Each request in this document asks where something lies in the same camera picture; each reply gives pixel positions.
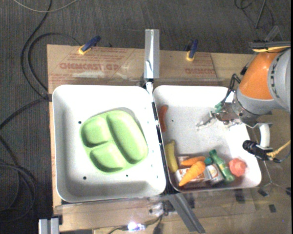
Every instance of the black floor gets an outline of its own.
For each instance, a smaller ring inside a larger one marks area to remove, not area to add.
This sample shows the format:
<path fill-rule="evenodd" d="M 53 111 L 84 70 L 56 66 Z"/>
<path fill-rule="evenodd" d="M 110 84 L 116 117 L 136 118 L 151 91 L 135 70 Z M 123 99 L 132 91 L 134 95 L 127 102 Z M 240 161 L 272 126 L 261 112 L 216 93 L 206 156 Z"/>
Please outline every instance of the black floor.
<path fill-rule="evenodd" d="M 50 3 L 18 1 L 37 10 L 47 10 Z M 51 9 L 71 1 L 52 0 Z M 264 40 L 274 26 L 280 31 L 279 39 L 291 40 L 291 0 L 267 0 L 255 28 L 262 2 L 81 0 L 46 15 L 13 0 L 0 0 L 0 233 L 37 233 L 38 219 L 52 216 L 49 109 L 47 101 L 41 98 L 45 89 L 29 72 L 29 44 L 34 42 L 30 64 L 44 87 L 46 44 L 77 45 L 70 37 L 54 33 L 70 35 L 80 44 L 100 35 L 98 46 L 144 48 L 145 29 L 153 28 L 160 29 L 162 50 L 183 50 L 190 39 L 198 39 L 201 52 L 248 54 L 252 53 L 249 42 Z M 40 100 L 13 114 L 37 99 Z M 19 171 L 22 176 L 15 172 L 15 164 L 25 171 Z M 32 181 L 36 188 L 34 201 Z M 25 217 L 12 221 L 24 215 L 26 209 L 30 211 Z"/>

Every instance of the green divided tray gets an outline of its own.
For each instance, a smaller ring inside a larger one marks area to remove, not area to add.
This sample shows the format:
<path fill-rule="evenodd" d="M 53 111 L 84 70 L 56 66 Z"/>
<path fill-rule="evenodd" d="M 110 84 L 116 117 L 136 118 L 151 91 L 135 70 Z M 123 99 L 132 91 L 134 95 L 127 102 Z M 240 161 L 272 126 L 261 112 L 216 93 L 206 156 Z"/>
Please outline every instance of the green divided tray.
<path fill-rule="evenodd" d="M 81 125 L 80 136 L 93 165 L 103 173 L 126 170 L 148 154 L 140 127 L 129 113 L 122 110 L 89 118 Z"/>

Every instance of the yellow banana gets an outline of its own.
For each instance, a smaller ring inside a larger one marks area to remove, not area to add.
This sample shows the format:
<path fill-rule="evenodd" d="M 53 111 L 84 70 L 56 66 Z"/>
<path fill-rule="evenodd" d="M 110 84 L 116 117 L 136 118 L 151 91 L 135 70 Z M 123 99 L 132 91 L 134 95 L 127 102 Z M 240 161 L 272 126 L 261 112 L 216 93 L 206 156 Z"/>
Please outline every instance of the yellow banana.
<path fill-rule="evenodd" d="M 172 140 L 170 143 L 164 146 L 166 161 L 169 170 L 174 173 L 178 170 L 178 164 L 175 157 L 175 141 Z"/>

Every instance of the orange carrot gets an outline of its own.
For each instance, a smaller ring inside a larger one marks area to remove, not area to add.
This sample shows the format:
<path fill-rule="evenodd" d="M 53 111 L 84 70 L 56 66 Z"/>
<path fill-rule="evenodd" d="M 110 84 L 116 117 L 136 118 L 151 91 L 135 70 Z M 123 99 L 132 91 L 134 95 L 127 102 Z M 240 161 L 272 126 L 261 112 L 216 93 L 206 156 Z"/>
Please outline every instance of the orange carrot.
<path fill-rule="evenodd" d="M 184 161 L 181 161 L 181 164 L 183 166 L 191 166 L 191 165 L 194 165 L 198 161 L 204 161 L 204 160 L 205 160 L 204 156 L 198 156 L 198 157 L 193 157 L 193 158 L 189 158 Z"/>
<path fill-rule="evenodd" d="M 161 106 L 160 111 L 158 113 L 158 120 L 160 122 L 160 128 L 161 128 L 162 133 L 166 132 L 165 115 L 166 115 L 167 110 L 168 110 L 168 106 L 163 105 L 163 106 Z"/>
<path fill-rule="evenodd" d="M 186 172 L 186 174 L 183 176 L 183 178 L 179 182 L 179 186 L 183 186 L 187 183 L 189 183 L 191 180 L 198 177 L 200 174 L 202 174 L 205 170 L 205 163 L 203 161 L 198 161 L 194 165 L 190 167 L 190 169 Z"/>

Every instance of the blue clamp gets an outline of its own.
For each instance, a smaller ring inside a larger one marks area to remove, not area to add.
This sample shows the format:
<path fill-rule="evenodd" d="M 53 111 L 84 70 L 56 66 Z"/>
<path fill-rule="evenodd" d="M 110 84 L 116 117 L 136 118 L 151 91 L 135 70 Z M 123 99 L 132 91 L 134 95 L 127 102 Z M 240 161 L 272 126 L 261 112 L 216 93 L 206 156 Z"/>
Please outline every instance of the blue clamp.
<path fill-rule="evenodd" d="M 198 40 L 195 39 L 191 45 L 190 50 L 187 53 L 187 60 L 188 61 L 193 61 L 194 60 L 194 54 L 197 50 L 197 44 L 198 44 Z"/>
<path fill-rule="evenodd" d="M 100 36 L 96 36 L 93 39 L 91 39 L 89 42 L 87 42 L 85 45 L 81 46 L 78 51 L 80 54 L 84 55 L 88 51 L 90 51 L 92 46 L 96 46 L 97 43 L 101 40 Z"/>

